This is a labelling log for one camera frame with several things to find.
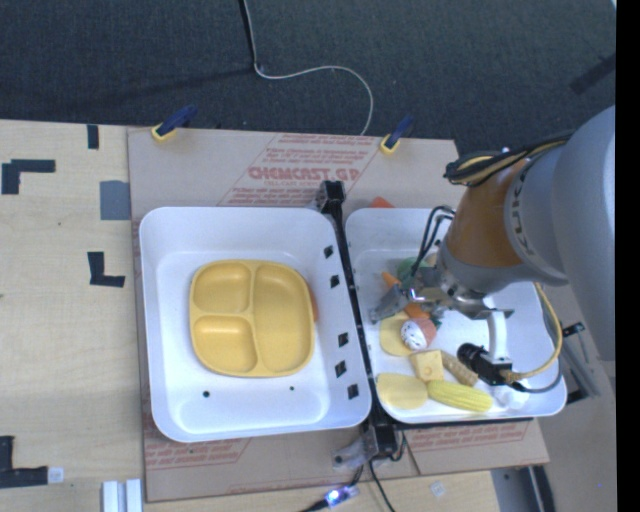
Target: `yellow cable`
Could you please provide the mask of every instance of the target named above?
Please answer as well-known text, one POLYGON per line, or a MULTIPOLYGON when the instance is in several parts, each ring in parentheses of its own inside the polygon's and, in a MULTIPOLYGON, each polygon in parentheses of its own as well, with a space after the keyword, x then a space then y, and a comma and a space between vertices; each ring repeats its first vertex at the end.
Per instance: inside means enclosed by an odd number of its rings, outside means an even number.
POLYGON ((553 322, 553 327, 556 334, 556 343, 555 343, 556 348, 553 351, 553 354, 551 354, 551 357, 549 358, 549 360, 535 370, 531 370, 528 372, 512 372, 511 370, 502 370, 500 374, 505 378, 505 380, 508 383, 526 379, 528 377, 533 377, 534 375, 538 375, 539 373, 542 373, 545 370, 548 370, 549 367, 554 363, 554 361, 558 359, 558 356, 560 355, 560 350, 562 349, 562 326, 560 325, 560 320, 558 320, 558 316, 553 310, 553 307, 551 306, 551 303, 549 302, 547 295, 542 290, 542 286, 540 286, 539 283, 533 283, 533 284, 536 288, 536 292, 538 292, 538 296, 540 297, 540 300, 542 301, 543 307, 547 310, 547 312, 551 316, 551 321, 553 322))

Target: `gray floor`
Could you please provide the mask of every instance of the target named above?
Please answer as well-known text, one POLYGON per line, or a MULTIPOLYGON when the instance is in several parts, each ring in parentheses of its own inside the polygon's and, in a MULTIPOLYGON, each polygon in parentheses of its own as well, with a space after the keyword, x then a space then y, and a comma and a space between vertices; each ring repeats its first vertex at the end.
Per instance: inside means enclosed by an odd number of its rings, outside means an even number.
MULTIPOLYGON (((546 291, 564 326, 582 321, 568 287, 548 287, 546 291)), ((581 356, 597 395, 568 403, 557 415, 540 419, 551 459, 544 466, 551 502, 544 492, 536 495, 529 468, 493 472, 503 512, 618 510, 615 364, 599 359, 588 331, 567 338, 565 343, 581 356)), ((569 391, 577 389, 574 384, 568 375, 569 391)))

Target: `white cable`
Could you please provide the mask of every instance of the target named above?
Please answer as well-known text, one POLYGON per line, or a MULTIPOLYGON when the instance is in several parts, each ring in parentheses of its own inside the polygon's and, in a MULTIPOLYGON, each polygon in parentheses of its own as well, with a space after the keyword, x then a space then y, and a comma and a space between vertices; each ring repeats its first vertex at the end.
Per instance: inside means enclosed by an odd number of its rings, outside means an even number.
POLYGON ((258 67, 258 54, 256 51, 256 42, 253 37, 253 23, 251 21, 251 14, 249 13, 249 7, 247 6, 247 0, 243 0, 243 4, 244 4, 244 11, 247 15, 249 37, 251 39, 251 51, 253 53, 253 59, 254 59, 253 69, 255 70, 256 74, 266 80, 286 80, 288 78, 295 78, 298 76, 307 75, 309 73, 315 73, 316 71, 325 71, 325 70, 345 71, 355 76, 358 80, 360 80, 360 83, 364 85, 364 88, 367 90, 367 94, 369 95, 369 114, 367 116, 367 122, 365 123, 363 130, 360 132, 360 135, 364 135, 369 129, 369 124, 371 123, 371 117, 373 116, 373 92, 371 92, 371 87, 369 87, 369 84, 365 81, 365 79, 362 78, 353 69, 350 69, 344 66, 318 66, 315 68, 309 68, 303 71, 298 71, 296 73, 290 73, 288 75, 267 75, 266 73, 263 73, 262 71, 260 71, 258 67))

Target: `yellow plate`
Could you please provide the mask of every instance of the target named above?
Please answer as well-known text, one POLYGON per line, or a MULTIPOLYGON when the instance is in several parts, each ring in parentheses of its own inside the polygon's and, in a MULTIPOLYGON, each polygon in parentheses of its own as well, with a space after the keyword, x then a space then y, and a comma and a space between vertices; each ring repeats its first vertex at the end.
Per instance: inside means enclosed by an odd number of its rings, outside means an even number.
POLYGON ((313 355, 309 288, 280 263, 223 260, 201 267, 191 282, 189 323, 202 364, 225 375, 291 375, 313 355))

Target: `blue clamp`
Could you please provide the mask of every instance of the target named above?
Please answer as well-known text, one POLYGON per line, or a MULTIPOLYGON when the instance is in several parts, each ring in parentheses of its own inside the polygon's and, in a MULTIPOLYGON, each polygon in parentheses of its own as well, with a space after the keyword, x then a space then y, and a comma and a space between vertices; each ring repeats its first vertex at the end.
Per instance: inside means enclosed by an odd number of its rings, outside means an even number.
POLYGON ((412 131, 413 116, 406 115, 404 119, 398 123, 396 129, 380 141, 380 150, 385 155, 393 154, 400 145, 400 137, 408 137, 412 131))
POLYGON ((154 126, 151 129, 151 135, 158 142, 164 142, 175 135, 176 128, 189 126, 189 123, 197 113, 198 109, 195 105, 187 105, 169 116, 163 123, 154 126))

